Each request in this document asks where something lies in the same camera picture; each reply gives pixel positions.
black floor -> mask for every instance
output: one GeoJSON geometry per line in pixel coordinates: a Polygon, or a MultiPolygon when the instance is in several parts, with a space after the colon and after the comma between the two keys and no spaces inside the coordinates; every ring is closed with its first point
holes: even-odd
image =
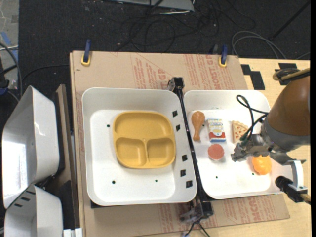
{"type": "MultiPolygon", "coordinates": [[[[236,35],[239,57],[310,60],[310,5],[267,43],[308,1],[196,0],[194,13],[160,15],[170,10],[99,0],[20,0],[23,89],[32,85],[50,97],[64,83],[71,105],[69,53],[84,50],[87,39],[98,51],[207,54],[214,45],[221,52],[225,44],[232,54],[233,36],[249,31],[236,35]]],[[[15,104],[0,98],[0,131],[15,104]]]]}

cardboard sheet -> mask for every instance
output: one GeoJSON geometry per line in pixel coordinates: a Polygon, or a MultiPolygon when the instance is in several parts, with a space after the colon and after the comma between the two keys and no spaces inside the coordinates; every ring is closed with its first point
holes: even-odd
{"type": "MultiPolygon", "coordinates": [[[[81,97],[91,87],[165,89],[172,77],[184,78],[185,91],[247,89],[239,60],[229,56],[227,67],[221,68],[218,55],[92,52],[91,64],[85,67],[80,63],[82,55],[82,51],[74,51],[70,60],[80,226],[84,236],[134,237],[187,231],[190,224],[180,222],[179,216],[189,210],[188,204],[91,208],[86,191],[81,97]]],[[[216,200],[212,204],[215,214],[202,222],[205,228],[289,218],[283,195],[216,200]]]]}

yellow plate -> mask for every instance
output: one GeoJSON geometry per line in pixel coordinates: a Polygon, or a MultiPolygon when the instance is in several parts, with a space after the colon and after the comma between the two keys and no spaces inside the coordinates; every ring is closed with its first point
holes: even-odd
{"type": "Polygon", "coordinates": [[[166,167],[176,156],[172,124],[157,112],[131,111],[117,115],[113,138],[118,161],[125,167],[166,167]]]}

brown round object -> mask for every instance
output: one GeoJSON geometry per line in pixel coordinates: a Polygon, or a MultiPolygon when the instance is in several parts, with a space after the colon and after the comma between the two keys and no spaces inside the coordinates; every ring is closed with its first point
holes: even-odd
{"type": "Polygon", "coordinates": [[[220,160],[224,156],[224,149],[219,144],[213,144],[208,148],[208,156],[212,160],[220,160]]]}

light wood surface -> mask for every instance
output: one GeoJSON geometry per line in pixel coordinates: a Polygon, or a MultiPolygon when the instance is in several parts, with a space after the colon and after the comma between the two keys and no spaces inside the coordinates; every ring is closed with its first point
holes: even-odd
{"type": "MultiPolygon", "coordinates": [[[[305,69],[310,67],[310,61],[300,61],[300,60],[266,60],[266,59],[240,59],[240,64],[248,64],[252,71],[260,71],[265,87],[265,90],[260,90],[267,98],[269,105],[272,107],[277,97],[281,93],[284,86],[281,86],[278,81],[273,80],[272,76],[275,73],[275,69],[279,69],[279,63],[295,63],[298,69],[305,69]]],[[[250,76],[245,76],[248,89],[253,89],[250,76]]],[[[72,94],[73,100],[75,101],[76,89],[73,87],[75,85],[74,78],[72,77],[72,94]]],[[[74,110],[74,129],[77,129],[77,110],[76,105],[73,106],[74,110]]],[[[311,195],[311,148],[310,146],[303,146],[297,150],[289,153],[293,158],[306,159],[307,161],[303,164],[304,171],[304,184],[309,188],[308,194],[311,195]]],[[[77,173],[78,190],[82,189],[81,186],[81,174],[77,173]]],[[[312,236],[311,227],[311,206],[306,203],[294,203],[285,194],[286,205],[290,214],[290,218],[286,220],[269,221],[261,223],[252,223],[246,225],[237,225],[229,227],[218,227],[206,229],[211,237],[266,237],[266,236],[286,236],[286,237],[296,237],[312,236]]],[[[80,213],[80,224],[84,228],[84,211],[83,200],[79,196],[79,211],[80,213]]],[[[169,233],[169,234],[159,234],[150,235],[146,237],[179,237],[181,233],[169,233]]],[[[190,233],[190,237],[204,237],[205,234],[200,230],[194,230],[190,233]]]]}

